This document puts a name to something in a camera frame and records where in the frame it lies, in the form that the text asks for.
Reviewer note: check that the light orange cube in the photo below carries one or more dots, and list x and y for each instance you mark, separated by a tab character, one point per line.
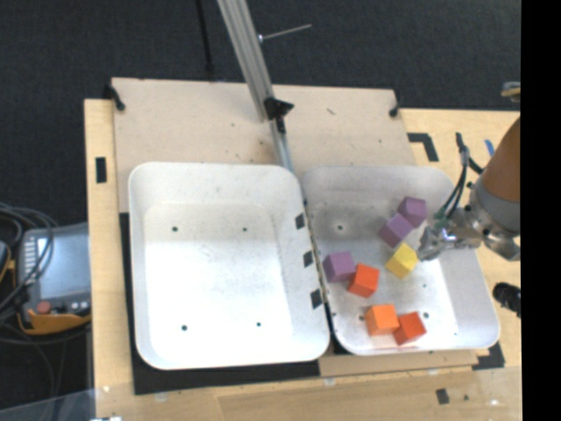
381	319

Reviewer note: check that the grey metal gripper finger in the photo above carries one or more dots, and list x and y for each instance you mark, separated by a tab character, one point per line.
438	249
425	244

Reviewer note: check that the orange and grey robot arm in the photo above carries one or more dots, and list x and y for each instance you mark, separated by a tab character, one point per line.
504	178

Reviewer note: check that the yellow cube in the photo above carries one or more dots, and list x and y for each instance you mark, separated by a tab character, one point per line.
402	261

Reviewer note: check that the white plastic tray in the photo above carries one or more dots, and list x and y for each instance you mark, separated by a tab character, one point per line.
210	270
447	296

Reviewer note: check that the purple cube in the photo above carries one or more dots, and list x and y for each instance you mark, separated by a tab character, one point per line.
395	230
338	266
413	209

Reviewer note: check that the red orange cube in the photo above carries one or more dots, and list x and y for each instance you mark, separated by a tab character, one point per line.
410	328
364	280

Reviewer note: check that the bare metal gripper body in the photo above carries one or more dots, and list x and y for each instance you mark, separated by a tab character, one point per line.
466	230

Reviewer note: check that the pale wood board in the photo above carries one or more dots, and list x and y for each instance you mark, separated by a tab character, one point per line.
197	121

